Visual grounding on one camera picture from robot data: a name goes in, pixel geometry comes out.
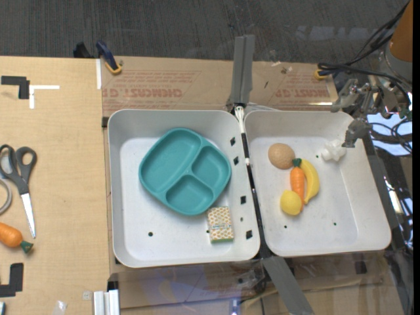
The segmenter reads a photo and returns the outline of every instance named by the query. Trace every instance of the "white tray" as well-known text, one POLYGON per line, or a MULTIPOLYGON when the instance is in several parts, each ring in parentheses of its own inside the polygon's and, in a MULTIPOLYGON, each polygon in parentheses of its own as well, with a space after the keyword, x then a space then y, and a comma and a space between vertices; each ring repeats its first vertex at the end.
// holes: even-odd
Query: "white tray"
POLYGON ((258 253, 259 231, 234 116, 224 111, 120 110, 109 119, 108 139, 114 254, 122 264, 144 268, 244 261, 258 253), (180 215, 141 185, 138 166, 142 158, 175 127, 196 131, 230 160, 230 182, 213 206, 229 206, 233 242, 212 244, 205 214, 180 215), (247 238, 247 232, 252 232, 252 237, 247 238))
POLYGON ((339 162, 324 161, 328 141, 344 142, 352 117, 330 112, 254 111, 245 118, 252 172, 268 247, 283 257, 384 249, 390 228, 361 140, 347 148, 339 162), (292 217, 280 209, 280 196, 290 189, 290 169, 268 160, 273 143, 285 143, 297 158, 318 170, 320 191, 292 217))

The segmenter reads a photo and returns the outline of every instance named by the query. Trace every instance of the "black scissors handle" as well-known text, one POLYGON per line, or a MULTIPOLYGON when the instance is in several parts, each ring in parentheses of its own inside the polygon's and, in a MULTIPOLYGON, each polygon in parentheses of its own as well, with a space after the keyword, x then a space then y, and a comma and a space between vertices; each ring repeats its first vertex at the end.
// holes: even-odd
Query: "black scissors handle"
POLYGON ((11 172, 7 173, 0 163, 0 173, 15 183, 20 195, 27 194, 29 192, 29 177, 33 166, 37 162, 37 154, 29 147, 21 147, 17 151, 14 151, 13 147, 10 147, 8 144, 0 147, 0 155, 3 150, 7 150, 9 154, 11 172), (29 163, 24 163, 25 154, 31 154, 31 161, 29 163))

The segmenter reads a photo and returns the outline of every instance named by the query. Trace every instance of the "scissors blade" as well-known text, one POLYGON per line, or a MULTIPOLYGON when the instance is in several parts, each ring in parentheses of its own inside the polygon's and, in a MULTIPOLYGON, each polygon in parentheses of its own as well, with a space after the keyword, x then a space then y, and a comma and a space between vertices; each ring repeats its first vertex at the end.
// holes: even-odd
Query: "scissors blade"
POLYGON ((29 193, 20 195, 24 202, 24 208, 26 212, 26 218, 29 223, 29 229, 31 230, 32 238, 35 238, 35 220, 33 219, 31 196, 29 193))

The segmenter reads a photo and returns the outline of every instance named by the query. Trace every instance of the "patterned sponge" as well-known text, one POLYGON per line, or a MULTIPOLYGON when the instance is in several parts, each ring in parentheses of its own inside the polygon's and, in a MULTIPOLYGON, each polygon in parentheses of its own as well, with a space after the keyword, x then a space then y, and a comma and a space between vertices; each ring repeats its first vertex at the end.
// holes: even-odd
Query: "patterned sponge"
POLYGON ((227 242, 234 239, 232 219, 228 207, 213 207, 207 210, 210 241, 227 242))

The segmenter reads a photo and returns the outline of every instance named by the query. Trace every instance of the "metal ring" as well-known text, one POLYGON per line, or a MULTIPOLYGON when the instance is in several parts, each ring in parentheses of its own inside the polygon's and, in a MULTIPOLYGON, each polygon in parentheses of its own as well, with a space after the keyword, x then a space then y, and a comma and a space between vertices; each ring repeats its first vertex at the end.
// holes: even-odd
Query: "metal ring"
POLYGON ((0 215, 1 215, 7 210, 7 208, 9 208, 10 204, 12 203, 12 190, 10 186, 7 184, 7 182, 2 180, 1 178, 0 178, 0 186, 4 186, 7 191, 6 202, 3 204, 2 207, 0 207, 0 215))

